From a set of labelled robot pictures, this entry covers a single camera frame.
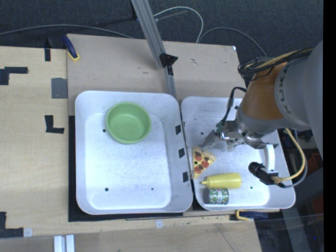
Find black cylinder on white bracket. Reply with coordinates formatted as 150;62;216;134
248;143;279;186

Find green bowl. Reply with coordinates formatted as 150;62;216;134
105;101;152;145

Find toy pizza slice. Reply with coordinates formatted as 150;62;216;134
192;146;218;181

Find yellow squeeze bottle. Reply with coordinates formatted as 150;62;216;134
201;172;243;190

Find white plastic tray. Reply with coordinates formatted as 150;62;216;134
180;96;297;212
75;90;194;216

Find green labelled can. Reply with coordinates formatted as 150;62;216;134
203;187;230;205

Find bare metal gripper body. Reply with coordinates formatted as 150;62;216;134
216;120;265;149

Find pale wood board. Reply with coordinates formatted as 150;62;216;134
66;33;283;222

